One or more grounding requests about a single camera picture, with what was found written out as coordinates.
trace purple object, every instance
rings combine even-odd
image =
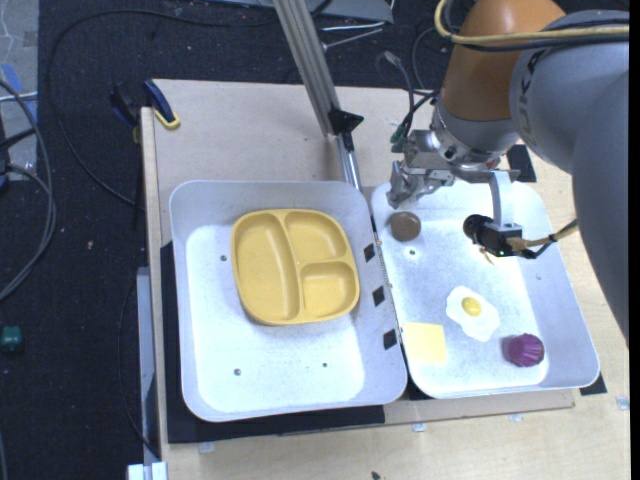
[[[507,344],[507,359],[518,366],[535,366],[544,359],[544,345],[533,334],[521,334]]]

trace egg white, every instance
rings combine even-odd
[[[462,307],[465,297],[476,299],[481,306],[480,314],[471,316]],[[494,331],[500,326],[498,310],[482,295],[465,286],[457,286],[447,297],[447,316],[458,323],[470,338],[478,341],[489,341]]]

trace yellow divided dish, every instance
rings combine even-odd
[[[244,309],[268,325],[321,322],[351,311],[358,271],[344,230],[326,213],[248,213],[231,234],[233,273]]]

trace wooden table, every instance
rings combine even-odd
[[[168,201],[180,183],[341,179],[335,144],[322,137],[303,86],[157,80],[182,124],[164,129],[142,111],[142,143],[161,459],[174,479],[630,478],[629,352],[579,234],[559,243],[596,350],[607,393],[541,391],[385,406],[383,426],[220,441],[211,453],[167,440],[160,248],[171,240]],[[389,137],[406,93],[337,89],[365,117],[354,132],[361,181],[388,181]],[[426,128],[423,107],[414,126]],[[554,229],[575,215],[571,180],[532,158],[533,187]]]

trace black floor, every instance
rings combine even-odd
[[[629,9],[629,0],[555,1],[567,12]],[[376,69],[376,56],[389,49],[410,70],[413,40],[431,26],[437,2],[399,0],[393,26],[330,49],[336,85],[401,87],[389,65]],[[142,9],[219,26],[131,12]],[[118,12],[68,29],[111,11]],[[44,259],[0,304],[0,323],[20,325],[26,343],[24,353],[0,356],[0,429],[11,478],[122,479],[127,464],[142,461],[119,392],[117,337],[127,288],[145,261],[144,218],[92,180],[69,144],[96,178],[135,200],[140,151],[110,108],[114,82],[126,83],[139,103],[141,83],[150,77],[299,83],[274,17],[266,9],[182,0],[40,0],[38,117],[54,171],[58,223]],[[317,23],[344,24],[335,18]],[[350,34],[321,37],[332,42]],[[442,82],[443,47],[430,36],[420,45],[417,66],[427,87]],[[0,195],[0,285],[33,253],[44,204],[33,183]],[[121,374],[137,420],[135,297],[124,308]]]

